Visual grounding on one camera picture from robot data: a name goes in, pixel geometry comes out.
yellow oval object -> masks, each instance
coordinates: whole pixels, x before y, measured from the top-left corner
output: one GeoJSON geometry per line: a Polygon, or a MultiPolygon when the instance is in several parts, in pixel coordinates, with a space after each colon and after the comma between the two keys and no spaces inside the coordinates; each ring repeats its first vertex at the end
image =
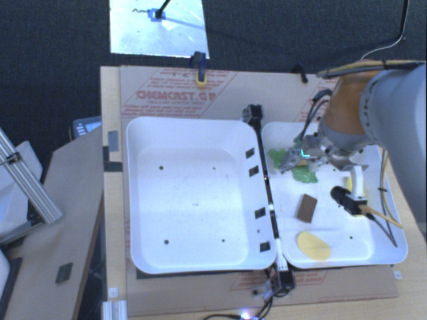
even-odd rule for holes
{"type": "Polygon", "coordinates": [[[302,231],[297,239],[300,250],[314,261],[325,261],[331,255],[331,247],[319,237],[302,231]]]}

white tray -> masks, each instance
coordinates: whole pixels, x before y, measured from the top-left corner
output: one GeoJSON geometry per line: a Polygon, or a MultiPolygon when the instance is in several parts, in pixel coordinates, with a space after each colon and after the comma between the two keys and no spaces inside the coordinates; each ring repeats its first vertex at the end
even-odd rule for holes
{"type": "Polygon", "coordinates": [[[262,165],[249,125],[140,117],[127,127],[127,154],[138,269],[252,270],[273,263],[262,165]],[[250,176],[251,169],[258,173],[250,176]],[[256,217],[262,209],[266,215],[256,217]]]}
{"type": "MultiPolygon", "coordinates": [[[[277,216],[278,228],[282,239],[282,251],[292,265],[307,268],[344,267],[351,265],[395,264],[403,261],[408,252],[403,230],[391,225],[392,233],[398,244],[393,246],[384,232],[368,218],[352,216],[331,198],[330,191],[339,185],[346,187],[349,172],[334,170],[332,165],[324,165],[316,172],[318,183],[301,183],[293,178],[292,172],[281,174],[274,168],[269,158],[270,149],[288,149],[293,139],[302,130],[303,123],[267,124],[262,133],[264,149],[268,158],[270,185],[277,216]],[[299,220],[296,215],[306,193],[318,200],[311,223],[299,220]],[[331,255],[325,261],[314,261],[298,248],[297,238],[307,231],[331,247],[331,255]]],[[[307,134],[317,130],[310,125],[307,134]]],[[[363,173],[364,192],[369,206],[382,213],[380,193],[380,154],[377,146],[367,146],[362,154],[352,158],[358,164],[368,164],[363,173]]],[[[391,193],[387,193],[390,210],[399,220],[391,193]]],[[[377,217],[386,228],[386,222],[377,217]]]]}

green object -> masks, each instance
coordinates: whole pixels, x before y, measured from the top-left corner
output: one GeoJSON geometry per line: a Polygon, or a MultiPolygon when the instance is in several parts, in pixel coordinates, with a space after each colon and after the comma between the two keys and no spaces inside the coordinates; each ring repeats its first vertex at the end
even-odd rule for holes
{"type": "Polygon", "coordinates": [[[314,172],[310,172],[308,165],[295,166],[292,169],[292,173],[294,174],[294,179],[296,181],[301,181],[305,184],[318,182],[316,174],[314,172]]]}
{"type": "Polygon", "coordinates": [[[286,152],[286,149],[280,149],[279,151],[276,151],[275,149],[270,149],[270,151],[268,152],[268,156],[273,160],[275,169],[279,169],[279,165],[283,161],[286,152]]]}

black carpet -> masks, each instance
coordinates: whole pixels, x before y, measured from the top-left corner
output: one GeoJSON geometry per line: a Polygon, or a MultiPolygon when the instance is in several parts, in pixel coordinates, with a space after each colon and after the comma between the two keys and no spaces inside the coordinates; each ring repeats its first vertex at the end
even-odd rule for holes
{"type": "MultiPolygon", "coordinates": [[[[208,67],[314,73],[392,43],[404,0],[203,0],[208,67]]],[[[375,59],[426,59],[427,0],[410,0],[406,40],[375,59]]],[[[0,0],[0,127],[44,163],[73,120],[100,114],[102,65],[186,67],[109,52],[109,0],[0,0]]]]}

empty white tray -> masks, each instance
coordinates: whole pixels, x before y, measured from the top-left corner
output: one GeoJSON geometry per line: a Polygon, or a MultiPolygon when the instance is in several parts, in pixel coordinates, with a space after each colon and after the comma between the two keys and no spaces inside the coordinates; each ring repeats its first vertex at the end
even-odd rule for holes
{"type": "MultiPolygon", "coordinates": [[[[403,230],[390,225],[398,244],[395,247],[377,224],[365,216],[349,214],[330,196],[333,187],[346,187],[350,172],[340,172],[332,165],[324,165],[316,172],[318,183],[301,183],[293,178],[291,171],[281,174],[274,168],[268,155],[270,150],[291,147],[303,126],[303,123],[273,122],[268,123],[262,133],[282,251],[287,261],[302,269],[395,264],[403,261],[408,252],[403,230]],[[318,200],[311,223],[296,217],[304,193],[318,200]],[[297,244],[298,235],[302,231],[319,237],[331,247],[329,259],[314,261],[302,253],[297,244]]],[[[315,131],[317,125],[311,124],[307,134],[315,131]]],[[[367,146],[363,153],[356,154],[352,160],[357,164],[369,165],[363,172],[364,193],[369,206],[382,213],[378,191],[381,160],[377,146],[367,146]]],[[[386,195],[393,216],[399,220],[391,193],[386,195]]],[[[387,228],[385,221],[376,218],[387,228]]]]}
{"type": "Polygon", "coordinates": [[[146,273],[269,267],[276,247],[254,130],[140,117],[127,127],[131,256],[146,273]]]}

